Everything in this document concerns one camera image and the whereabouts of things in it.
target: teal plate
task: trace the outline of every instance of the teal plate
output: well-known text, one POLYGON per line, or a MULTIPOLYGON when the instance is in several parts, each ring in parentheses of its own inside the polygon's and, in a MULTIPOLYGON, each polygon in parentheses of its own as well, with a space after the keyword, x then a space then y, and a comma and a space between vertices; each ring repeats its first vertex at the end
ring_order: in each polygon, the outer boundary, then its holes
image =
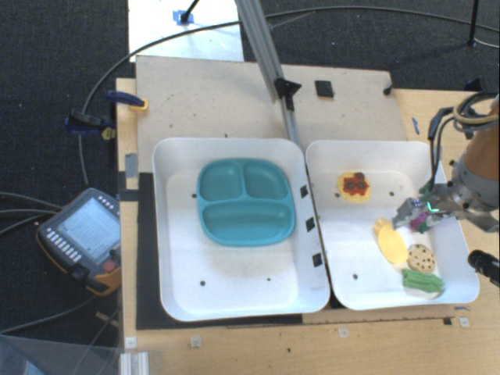
POLYGON ((201 171, 196 189, 203 230, 222 245, 271 245, 294 230, 290 185, 283 171, 271 162, 211 162, 201 171))

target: black cable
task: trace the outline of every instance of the black cable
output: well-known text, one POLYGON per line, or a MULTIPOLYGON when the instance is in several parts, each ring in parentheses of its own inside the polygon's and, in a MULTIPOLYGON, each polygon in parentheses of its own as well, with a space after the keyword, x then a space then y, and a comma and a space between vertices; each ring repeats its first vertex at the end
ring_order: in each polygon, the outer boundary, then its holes
POLYGON ((494 45, 493 43, 487 43, 486 41, 480 41, 477 37, 474 38, 474 41, 483 46, 488 46, 491 48, 500 48, 499 45, 494 45))
MULTIPOLYGON (((290 10, 290 11, 284 11, 284 12, 277 12, 274 14, 269 14, 266 16, 266 18, 272 19, 272 18, 277 18, 281 16, 290 16, 290 15, 297 15, 297 14, 306 14, 306 13, 318 13, 322 11, 337 11, 337 10, 363 10, 363 11, 381 11, 381 12, 386 12, 386 13, 399 13, 399 14, 410 14, 410 15, 416 15, 416 16, 425 16, 426 18, 434 18, 437 20, 446 20, 449 22, 456 22, 456 23, 463 23, 466 25, 470 25, 470 21, 465 21, 465 20, 460 20, 457 18, 453 18, 450 16, 441 16, 437 14, 430 14, 428 12, 421 12, 421 11, 413 11, 413 10, 408 10, 408 9, 394 9, 392 7, 375 7, 375 6, 369 6, 369 5, 330 5, 330 6, 325 6, 325 7, 312 7, 308 9, 296 9, 296 10, 290 10)), ((165 41, 169 41, 175 38, 181 38, 183 36, 188 36, 189 34, 195 34, 198 32, 203 32, 205 30, 215 30, 215 29, 220 29, 224 27, 232 27, 233 25, 238 25, 240 24, 241 21, 233 21, 233 22, 228 22, 228 23, 219 23, 216 25, 210 25, 208 27, 201 27, 197 29, 191 29, 191 30, 186 30, 184 32, 180 32, 178 34, 173 34, 167 37, 162 37, 158 39, 157 41, 152 41, 150 43, 147 43, 146 45, 134 50, 133 52, 125 55, 122 59, 120 59, 118 62, 116 62, 106 73, 101 77, 101 79, 95 84, 95 86, 92 88, 91 92, 87 96, 87 100, 84 103, 84 107, 82 108, 82 113, 86 113, 88 106, 91 103, 91 100, 94 98, 95 93, 97 90, 102 86, 102 84, 105 82, 105 80, 122 64, 124 64, 128 59, 133 57, 134 55, 143 52, 145 49, 150 48, 155 45, 159 45, 165 41)), ((486 25, 482 24, 477 24, 476 27, 483 28, 486 30, 491 30, 494 32, 500 32, 499 29, 489 27, 486 25)), ((88 175, 87 175, 87 169, 85 166, 85 159, 84 159, 84 150, 83 150, 83 142, 82 142, 82 137, 78 136, 78 152, 79 152, 79 157, 80 157, 80 168, 82 172, 82 176, 84 178, 84 185, 86 188, 89 187, 89 182, 88 182, 88 175)))
POLYGON ((115 365, 113 363, 113 361, 120 357, 120 349, 118 348, 119 341, 120 341, 120 338, 117 336, 116 341, 114 342, 114 346, 112 348, 112 351, 109 352, 109 357, 104 362, 104 364, 102 364, 102 367, 99 370, 99 372, 97 372, 95 375, 101 375, 102 371, 104 371, 108 366, 113 367, 115 365))
POLYGON ((45 202, 44 200, 39 200, 38 198, 32 198, 32 197, 28 197, 25 195, 19 195, 17 193, 8 193, 7 191, 0 191, 0 197, 2 197, 2 196, 8 197, 8 198, 19 198, 21 200, 26 200, 28 202, 34 202, 37 204, 45 205, 47 207, 52 207, 53 209, 58 209, 58 210, 62 209, 62 206, 60 206, 60 205, 45 202))
POLYGON ((47 209, 2 209, 0 216, 3 214, 57 214, 56 211, 49 211, 47 209))
POLYGON ((478 132, 479 130, 488 129, 488 128, 492 128, 492 127, 497 127, 498 126, 498 120, 492 121, 490 123, 485 123, 483 125, 474 125, 473 127, 471 127, 471 126, 464 127, 464 124, 462 124, 462 126, 460 126, 460 122, 457 121, 457 120, 455 120, 453 122, 453 126, 455 127, 455 129, 458 132, 462 132, 463 134, 473 134, 474 132, 478 132))
POLYGON ((90 352, 91 350, 91 347, 95 344, 95 342, 101 337, 101 335, 104 333, 104 331, 106 330, 106 328, 110 325, 110 323, 115 319, 115 317, 118 315, 118 313, 120 312, 120 307, 118 307, 110 316, 109 318, 106 320, 106 322, 104 322, 104 325, 102 325, 101 329, 99 330, 99 332, 94 336, 94 338, 92 339, 92 341, 90 342, 90 344, 85 348, 85 352, 84 354, 80 357, 80 359, 78 360, 77 364, 75 365, 74 369, 73 369, 73 372, 72 372, 72 375, 76 375, 77 371, 80 369, 80 366, 82 364, 82 362, 85 360, 85 357, 87 357, 87 354, 90 352))
POLYGON ((46 214, 43 214, 43 215, 40 215, 40 216, 31 216, 30 218, 26 218, 25 220, 22 220, 22 221, 19 221, 17 223, 14 223, 10 227, 7 227, 5 229, 0 230, 0 236, 3 236, 4 234, 6 234, 7 232, 9 232, 10 230, 15 229, 17 227, 20 227, 20 226, 24 225, 25 223, 29 223, 31 221, 39 220, 40 218, 43 218, 45 215, 46 214))
POLYGON ((480 91, 474 95, 471 95, 459 104, 457 112, 458 114, 460 114, 461 116, 465 116, 466 118, 483 118, 485 117, 485 115, 470 112, 470 110, 472 109, 472 105, 484 100, 495 98, 497 94, 497 91, 480 91))
POLYGON ((428 191, 431 191, 432 188, 434 187, 434 180, 433 180, 433 174, 435 172, 434 169, 434 163, 435 163, 435 152, 434 152, 434 139, 429 140, 429 146, 430 146, 430 178, 429 181, 427 182, 428 184, 428 191))
POLYGON ((432 162, 432 175, 429 181, 429 191, 432 191, 436 183, 436 174, 438 173, 439 160, 441 159, 441 137, 443 134, 443 130, 445 129, 446 125, 448 125, 448 123, 452 122, 453 120, 454 118, 448 118, 445 122, 443 122, 443 124, 439 128, 439 131, 437 132, 436 152, 434 153, 434 161, 432 162))
POLYGON ((55 314, 53 316, 47 316, 47 317, 42 318, 40 320, 35 320, 35 321, 29 322, 29 323, 24 323, 23 325, 17 325, 16 327, 10 327, 10 328, 4 329, 4 330, 0 330, 0 336, 2 336, 4 334, 10 334, 12 332, 18 332, 20 330, 25 330, 25 329, 31 328, 31 327, 36 327, 38 325, 42 325, 43 323, 51 322, 53 320, 57 320, 59 318, 62 318, 63 316, 67 316, 71 313, 78 311, 79 309, 82 309, 86 305, 93 302, 96 298, 97 298, 97 296, 92 296, 91 298, 89 298, 88 300, 85 300, 83 303, 77 305, 76 307, 73 307, 72 309, 68 309, 68 310, 63 311, 63 312, 60 312, 59 314, 55 314))

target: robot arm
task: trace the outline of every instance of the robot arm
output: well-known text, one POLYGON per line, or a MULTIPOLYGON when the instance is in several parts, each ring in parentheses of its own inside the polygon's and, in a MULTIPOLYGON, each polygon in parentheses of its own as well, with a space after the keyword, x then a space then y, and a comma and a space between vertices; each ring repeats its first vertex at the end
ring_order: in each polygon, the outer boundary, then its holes
POLYGON ((442 109, 430 125, 432 178, 420 189, 421 196, 408 198, 392 220, 394 228, 409 223, 413 230, 425 232, 442 219, 454 216, 467 219, 485 232, 498 232, 498 221, 491 212, 498 209, 498 95, 486 116, 476 114, 472 104, 490 99, 494 93, 481 92, 454 109, 442 109), (438 131, 444 116, 452 114, 438 131), (439 162, 442 128, 448 122, 473 140, 458 162, 453 163, 452 180, 434 184, 439 162), (434 136, 437 136, 436 152, 434 136))

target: white tray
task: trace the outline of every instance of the white tray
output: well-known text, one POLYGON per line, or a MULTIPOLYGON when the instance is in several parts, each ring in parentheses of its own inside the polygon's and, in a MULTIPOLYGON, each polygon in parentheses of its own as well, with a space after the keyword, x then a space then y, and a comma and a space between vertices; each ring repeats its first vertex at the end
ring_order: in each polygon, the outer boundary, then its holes
POLYGON ((330 298, 304 155, 284 139, 171 138, 153 152, 159 285, 163 308, 181 321, 311 313, 330 298), (228 247, 210 240, 198 218, 196 181, 218 159, 264 159, 291 187, 295 228, 275 245, 228 247))
MULTIPOLYGON (((467 263, 469 250, 459 221, 448 219, 425 234, 398 229, 407 247, 421 243, 436 258, 434 273, 445 282, 440 296, 406 289, 402 268, 380 253, 372 226, 379 216, 391 219, 408 197, 430 178, 429 147, 410 141, 316 141, 306 152, 312 192, 320 218, 334 293, 350 309, 404 305, 455 304, 473 301, 479 281, 467 263), (336 197, 343 172, 364 172, 372 196, 365 203, 336 197)), ((445 182, 442 168, 437 182, 445 182)))

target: wooden edge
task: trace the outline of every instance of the wooden edge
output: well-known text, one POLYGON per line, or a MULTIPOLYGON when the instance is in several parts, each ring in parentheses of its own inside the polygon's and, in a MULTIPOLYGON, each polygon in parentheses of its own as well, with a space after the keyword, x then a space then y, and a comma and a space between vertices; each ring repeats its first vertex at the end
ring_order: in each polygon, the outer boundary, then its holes
MULTIPOLYGON (((116 90, 125 91, 135 95, 136 80, 135 79, 116 79, 116 90)), ((125 173, 127 189, 138 189, 137 171, 135 176, 129 176, 126 173, 125 158, 128 155, 135 155, 137 159, 138 153, 138 114, 135 111, 128 109, 126 104, 118 103, 116 105, 116 130, 118 135, 118 170, 125 173)))
POLYGON ((303 314, 306 325, 320 323, 361 323, 378 321, 432 320, 454 318, 452 305, 418 305, 393 309, 353 311, 350 309, 324 309, 323 311, 303 314))

